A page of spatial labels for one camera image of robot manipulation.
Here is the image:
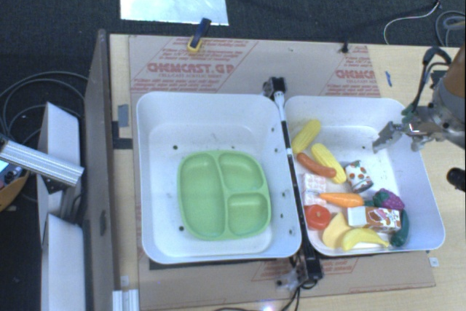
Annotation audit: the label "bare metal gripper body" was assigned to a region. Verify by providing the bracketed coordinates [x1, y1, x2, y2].
[400, 104, 466, 149]

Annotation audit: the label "white can with red print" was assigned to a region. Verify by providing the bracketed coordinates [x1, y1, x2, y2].
[343, 160, 375, 194]

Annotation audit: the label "yellow corn cob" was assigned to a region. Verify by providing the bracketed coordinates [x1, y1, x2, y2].
[291, 119, 323, 156]
[310, 142, 348, 185]

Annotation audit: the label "purple grapes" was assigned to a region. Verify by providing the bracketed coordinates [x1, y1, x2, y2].
[371, 187, 406, 213]

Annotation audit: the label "white plastic tray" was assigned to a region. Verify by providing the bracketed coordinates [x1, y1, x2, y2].
[135, 90, 303, 265]
[283, 95, 447, 258]

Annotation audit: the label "orange sausage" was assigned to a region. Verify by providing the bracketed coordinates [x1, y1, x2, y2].
[296, 151, 337, 179]

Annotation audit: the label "orange carrot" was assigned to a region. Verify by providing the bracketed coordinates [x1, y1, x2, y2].
[319, 192, 366, 209]

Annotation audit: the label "brown and white carton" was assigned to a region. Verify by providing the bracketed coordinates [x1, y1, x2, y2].
[346, 205, 403, 234]

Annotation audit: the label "pink and white carton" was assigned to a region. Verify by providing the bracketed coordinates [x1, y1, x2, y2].
[301, 172, 328, 208]

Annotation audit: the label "green cucumber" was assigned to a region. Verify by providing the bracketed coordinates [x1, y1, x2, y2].
[390, 208, 411, 249]

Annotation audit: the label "thin black and white rod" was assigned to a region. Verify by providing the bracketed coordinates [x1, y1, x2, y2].
[274, 90, 315, 267]

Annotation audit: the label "yellow banana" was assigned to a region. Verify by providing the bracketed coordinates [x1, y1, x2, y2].
[340, 227, 390, 253]

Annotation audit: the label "red tomato slice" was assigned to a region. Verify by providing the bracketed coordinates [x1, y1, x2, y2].
[304, 204, 333, 232]

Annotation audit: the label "yellow wedge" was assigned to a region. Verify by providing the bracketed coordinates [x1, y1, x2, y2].
[321, 211, 353, 250]

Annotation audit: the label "brown cardboard board, red print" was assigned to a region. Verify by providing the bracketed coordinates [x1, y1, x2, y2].
[128, 34, 437, 311]

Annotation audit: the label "green divided plate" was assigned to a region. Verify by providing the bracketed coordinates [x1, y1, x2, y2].
[176, 149, 272, 242]

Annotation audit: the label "black cylinder on white bracket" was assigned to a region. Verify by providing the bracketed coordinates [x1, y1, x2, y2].
[446, 166, 466, 194]

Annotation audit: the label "black block with thin wires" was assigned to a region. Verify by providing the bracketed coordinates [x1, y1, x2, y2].
[301, 253, 325, 283]
[262, 76, 289, 98]

